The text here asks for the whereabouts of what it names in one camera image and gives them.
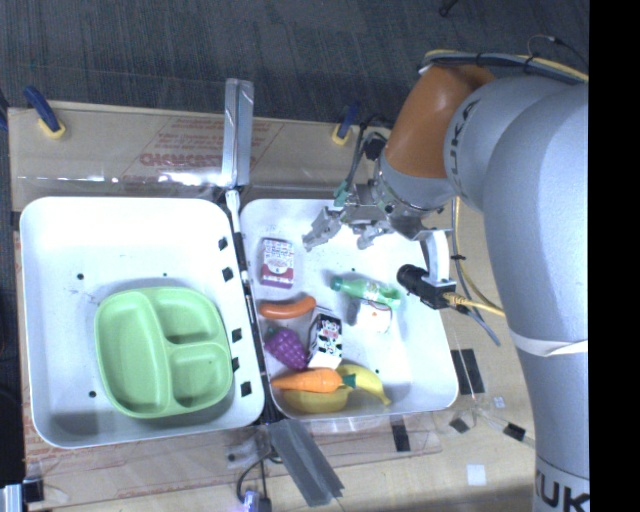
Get green divided plate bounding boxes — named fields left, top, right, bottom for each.
left=93, top=286, right=236, bottom=420

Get yellow bowl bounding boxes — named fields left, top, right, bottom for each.
left=281, top=384, right=354, bottom=415

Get black and white cow carton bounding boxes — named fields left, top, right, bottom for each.
left=305, top=313, right=345, bottom=372

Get yellow banana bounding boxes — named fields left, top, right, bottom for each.
left=335, top=363, right=393, bottom=407

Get orange carrot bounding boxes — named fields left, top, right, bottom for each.
left=270, top=367, right=357, bottom=395

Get green plastic bottle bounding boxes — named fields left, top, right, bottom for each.
left=329, top=274, right=403, bottom=310

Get white plastic tray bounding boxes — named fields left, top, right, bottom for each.
left=18, top=195, right=266, bottom=450
left=238, top=198, right=461, bottom=422

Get orange sausage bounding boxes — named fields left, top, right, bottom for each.
left=257, top=294, right=318, bottom=321

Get red and white carton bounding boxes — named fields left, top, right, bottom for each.
left=259, top=237, right=297, bottom=291

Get black cylinder on white bracket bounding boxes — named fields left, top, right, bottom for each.
left=396, top=227, right=459, bottom=312

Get brown cardboard board red print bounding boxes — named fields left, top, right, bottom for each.
left=6, top=99, right=444, bottom=502

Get white packet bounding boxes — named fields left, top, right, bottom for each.
left=348, top=296, right=394, bottom=335

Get purple grapes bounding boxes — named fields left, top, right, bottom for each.
left=263, top=326, right=309, bottom=372

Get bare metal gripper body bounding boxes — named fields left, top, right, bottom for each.
left=342, top=181, right=437, bottom=242

